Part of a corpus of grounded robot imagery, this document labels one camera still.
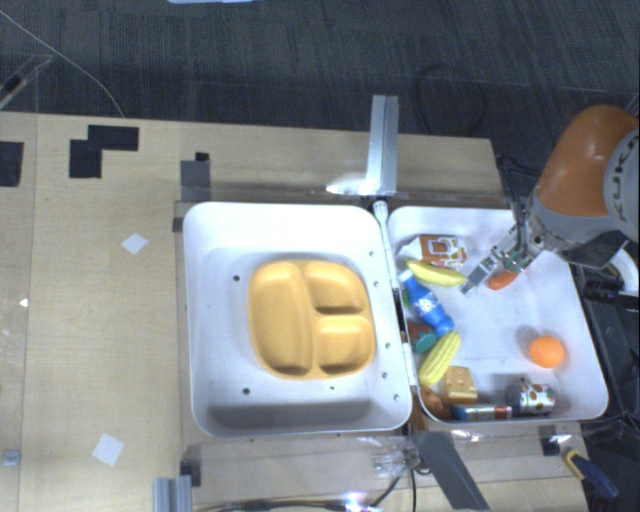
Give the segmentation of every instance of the corn cob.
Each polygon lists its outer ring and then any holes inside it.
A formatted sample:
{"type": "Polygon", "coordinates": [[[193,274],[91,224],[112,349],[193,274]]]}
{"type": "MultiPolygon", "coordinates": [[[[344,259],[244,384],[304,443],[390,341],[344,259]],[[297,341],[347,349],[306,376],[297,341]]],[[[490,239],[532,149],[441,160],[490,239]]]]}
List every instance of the corn cob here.
{"type": "Polygon", "coordinates": [[[418,372],[418,380],[423,386],[431,386],[438,382],[449,368],[456,352],[460,348],[460,335],[449,331],[442,336],[422,363],[418,372]]]}
{"type": "Polygon", "coordinates": [[[460,272],[450,268],[434,267],[418,260],[409,260],[407,267],[411,270],[416,279],[430,284],[440,286],[456,286],[467,280],[467,277],[460,272]]]}

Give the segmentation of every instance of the blue water bottle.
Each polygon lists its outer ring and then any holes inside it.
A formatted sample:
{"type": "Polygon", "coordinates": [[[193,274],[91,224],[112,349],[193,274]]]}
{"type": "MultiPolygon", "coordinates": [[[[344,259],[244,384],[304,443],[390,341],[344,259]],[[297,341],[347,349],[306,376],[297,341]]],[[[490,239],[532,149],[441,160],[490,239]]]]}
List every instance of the blue water bottle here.
{"type": "Polygon", "coordinates": [[[402,272],[400,281],[409,294],[411,307],[424,323],[433,327],[438,338],[454,328],[453,320],[444,312],[438,298],[416,281],[411,270],[402,272]]]}

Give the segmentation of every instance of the wooden table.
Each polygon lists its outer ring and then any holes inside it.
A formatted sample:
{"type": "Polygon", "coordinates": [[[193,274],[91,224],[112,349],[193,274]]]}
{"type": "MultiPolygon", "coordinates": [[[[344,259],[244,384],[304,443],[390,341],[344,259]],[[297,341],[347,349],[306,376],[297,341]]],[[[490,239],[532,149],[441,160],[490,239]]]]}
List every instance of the wooden table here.
{"type": "MultiPolygon", "coordinates": [[[[172,232],[180,161],[209,153],[214,190],[321,193],[364,171],[368,134],[2,113],[0,140],[25,144],[20,186],[0,188],[0,450],[22,451],[19,466],[0,466],[0,510],[151,510],[154,478],[175,477],[187,448],[172,232]],[[89,124],[138,127],[138,151],[105,150],[102,179],[70,179],[69,141],[86,140],[89,124]],[[133,234],[149,241],[136,255],[121,246],[133,234]],[[103,433],[124,443],[113,466],[92,457],[103,433]]],[[[502,194],[478,139],[401,135],[399,188],[494,205],[502,194]]],[[[577,425],[558,432],[584,452],[577,425]]],[[[460,448],[493,510],[585,508],[535,429],[482,436],[460,448]]],[[[194,489],[200,504],[388,483],[362,469],[371,449],[355,437],[205,441],[219,469],[194,489]]],[[[449,510],[433,477],[418,486],[419,510],[449,510]]],[[[410,503],[403,479],[383,505],[410,503]]]]}

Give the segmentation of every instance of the orange fruit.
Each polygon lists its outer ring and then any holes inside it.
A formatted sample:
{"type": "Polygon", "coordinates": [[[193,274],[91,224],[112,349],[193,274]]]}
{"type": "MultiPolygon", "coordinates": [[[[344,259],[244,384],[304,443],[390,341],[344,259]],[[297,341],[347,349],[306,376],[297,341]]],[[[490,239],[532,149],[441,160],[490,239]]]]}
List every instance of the orange fruit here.
{"type": "Polygon", "coordinates": [[[538,336],[529,345],[529,357],[543,368],[553,368],[564,360],[564,345],[553,336],[538,336]]]}

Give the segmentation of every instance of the yellow tray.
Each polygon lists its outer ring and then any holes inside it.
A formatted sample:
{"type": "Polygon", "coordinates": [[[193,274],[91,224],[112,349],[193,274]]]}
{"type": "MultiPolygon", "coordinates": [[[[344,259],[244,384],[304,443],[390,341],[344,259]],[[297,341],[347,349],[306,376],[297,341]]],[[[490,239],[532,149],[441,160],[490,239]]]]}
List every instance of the yellow tray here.
{"type": "Polygon", "coordinates": [[[260,364],[285,379],[330,379],[364,369],[376,341],[369,297],[349,268],[280,260],[249,283],[249,328],[260,364]]]}

